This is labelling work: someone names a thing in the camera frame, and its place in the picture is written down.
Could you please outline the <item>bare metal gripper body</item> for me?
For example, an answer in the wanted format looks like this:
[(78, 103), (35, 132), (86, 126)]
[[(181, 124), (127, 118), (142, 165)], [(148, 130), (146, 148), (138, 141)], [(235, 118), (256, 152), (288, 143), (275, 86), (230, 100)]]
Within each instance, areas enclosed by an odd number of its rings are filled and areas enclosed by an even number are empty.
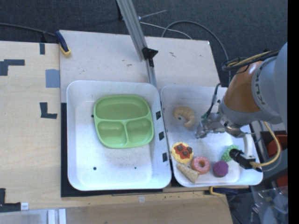
[(241, 138), (244, 136), (244, 132), (241, 130), (241, 125), (235, 124), (229, 120), (226, 115), (219, 113), (210, 113), (203, 119), (204, 130), (212, 130), (211, 133), (228, 133), (235, 138)]

